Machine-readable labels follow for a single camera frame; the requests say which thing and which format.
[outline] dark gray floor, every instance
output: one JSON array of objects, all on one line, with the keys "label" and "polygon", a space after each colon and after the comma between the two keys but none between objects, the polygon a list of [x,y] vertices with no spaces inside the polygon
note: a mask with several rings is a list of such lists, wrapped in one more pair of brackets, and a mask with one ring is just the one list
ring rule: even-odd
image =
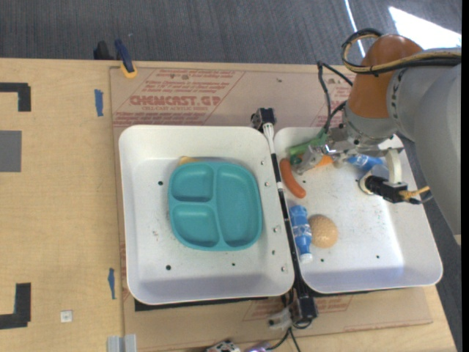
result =
[{"label": "dark gray floor", "polygon": [[[358,29],[396,32],[395,7],[462,32],[462,0],[348,2]],[[352,32],[345,0],[0,0],[1,57],[92,59],[98,41],[120,37],[138,60],[340,64]],[[437,288],[461,351],[461,249],[436,204],[426,211],[443,260]]]}]

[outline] white plastic tray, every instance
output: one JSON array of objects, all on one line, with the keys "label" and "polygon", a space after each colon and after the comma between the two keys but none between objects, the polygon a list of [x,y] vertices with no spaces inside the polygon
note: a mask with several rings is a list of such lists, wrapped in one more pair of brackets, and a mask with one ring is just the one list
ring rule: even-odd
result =
[{"label": "white plastic tray", "polygon": [[[275,135],[278,159],[307,142],[317,128],[285,128]],[[396,136],[383,147],[401,147]],[[403,181],[416,189],[405,151],[400,154]],[[392,204],[363,193],[356,182],[363,173],[352,165],[324,166],[295,175],[306,190],[298,199],[287,191],[289,207],[303,205],[309,216],[323,214],[339,229],[329,249],[311,245],[312,263],[300,264],[306,284],[321,293],[343,293],[433,285],[443,273],[424,207]]]},{"label": "white plastic tray", "polygon": [[[243,165],[257,180],[262,234],[237,252],[182,245],[171,231],[168,184],[182,156]],[[294,272],[265,137],[247,127],[135,125],[119,138],[128,287],[145,304],[278,296]]]}]

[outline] white bottle cap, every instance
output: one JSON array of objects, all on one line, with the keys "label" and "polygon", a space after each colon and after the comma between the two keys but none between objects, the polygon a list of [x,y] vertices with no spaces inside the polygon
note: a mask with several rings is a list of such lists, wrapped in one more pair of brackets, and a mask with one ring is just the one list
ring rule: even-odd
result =
[{"label": "white bottle cap", "polygon": [[313,262],[313,255],[311,253],[305,253],[300,256],[301,263],[310,263]]}]

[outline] cardboard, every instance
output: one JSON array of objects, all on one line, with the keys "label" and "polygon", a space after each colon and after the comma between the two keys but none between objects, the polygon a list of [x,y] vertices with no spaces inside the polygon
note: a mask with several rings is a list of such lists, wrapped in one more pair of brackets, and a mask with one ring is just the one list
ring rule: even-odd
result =
[{"label": "cardboard", "polygon": [[[137,312],[127,289],[117,147],[124,129],[138,124],[247,126],[261,107],[275,109],[276,130],[324,124],[327,109],[316,73],[226,67],[139,68],[134,79],[110,70],[125,333],[137,336],[139,351],[208,348],[227,339],[255,344],[284,335],[267,324],[283,308],[280,298]],[[347,99],[350,87],[333,73],[325,72],[324,78],[335,108]],[[332,125],[340,119],[339,113]],[[317,306],[314,327],[297,330],[299,337],[432,322],[421,288],[321,297]]]}]

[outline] blue clamp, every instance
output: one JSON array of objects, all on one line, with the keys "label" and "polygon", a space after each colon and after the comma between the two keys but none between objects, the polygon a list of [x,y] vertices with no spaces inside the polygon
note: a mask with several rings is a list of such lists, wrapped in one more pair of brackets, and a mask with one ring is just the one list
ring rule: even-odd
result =
[{"label": "blue clamp", "polygon": [[137,69],[133,66],[132,58],[124,43],[120,39],[114,41],[117,55],[122,60],[121,69],[127,78],[134,78],[137,75]]}]

